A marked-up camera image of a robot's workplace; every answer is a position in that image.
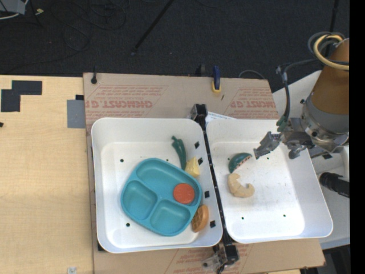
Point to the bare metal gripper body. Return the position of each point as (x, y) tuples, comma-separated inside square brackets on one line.
[(299, 137)]

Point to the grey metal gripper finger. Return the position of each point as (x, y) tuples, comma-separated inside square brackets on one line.
[(295, 152), (266, 145)]

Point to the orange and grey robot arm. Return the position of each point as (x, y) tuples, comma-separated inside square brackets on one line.
[(330, 90)]

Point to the green watermelon slice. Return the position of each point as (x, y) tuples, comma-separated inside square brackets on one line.
[(236, 161)]

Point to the beige croissant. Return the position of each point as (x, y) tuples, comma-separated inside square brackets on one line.
[(236, 188)]

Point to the white paper slip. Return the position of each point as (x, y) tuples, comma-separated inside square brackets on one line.
[(219, 116)]

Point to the white plastic tray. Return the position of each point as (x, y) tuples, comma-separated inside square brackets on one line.
[(114, 210), (273, 207)]

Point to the thin black rod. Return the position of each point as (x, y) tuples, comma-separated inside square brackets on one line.
[(214, 181)]

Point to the yellow cheese wedge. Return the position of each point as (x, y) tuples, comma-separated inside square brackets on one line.
[(193, 167)]

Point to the green pea pod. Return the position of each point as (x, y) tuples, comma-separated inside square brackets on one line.
[(180, 151)]

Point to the red round tomato slice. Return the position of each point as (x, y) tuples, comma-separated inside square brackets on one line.
[(184, 193)]

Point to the brown round waffle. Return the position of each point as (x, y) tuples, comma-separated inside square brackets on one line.
[(200, 218)]

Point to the blue divided plate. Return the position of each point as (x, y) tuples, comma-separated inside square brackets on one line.
[(142, 198)]

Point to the brown cardboard board red print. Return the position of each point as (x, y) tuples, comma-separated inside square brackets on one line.
[(137, 101)]

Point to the black cylinder on white bracket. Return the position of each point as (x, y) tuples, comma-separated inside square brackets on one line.
[(333, 183)]

